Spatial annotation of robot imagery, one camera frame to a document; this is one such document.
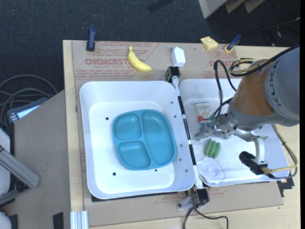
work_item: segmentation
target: toy banana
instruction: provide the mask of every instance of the toy banana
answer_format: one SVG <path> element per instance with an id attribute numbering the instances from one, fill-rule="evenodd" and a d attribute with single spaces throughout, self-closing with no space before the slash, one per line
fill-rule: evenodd
<path id="1" fill-rule="evenodd" d="M 134 68 L 136 68 L 139 71 L 142 72 L 149 72 L 152 70 L 152 68 L 143 63 L 142 61 L 140 61 L 137 56 L 135 55 L 135 53 L 132 51 L 132 47 L 129 47 L 129 53 L 128 53 L 128 61 L 132 64 L 132 66 Z"/>

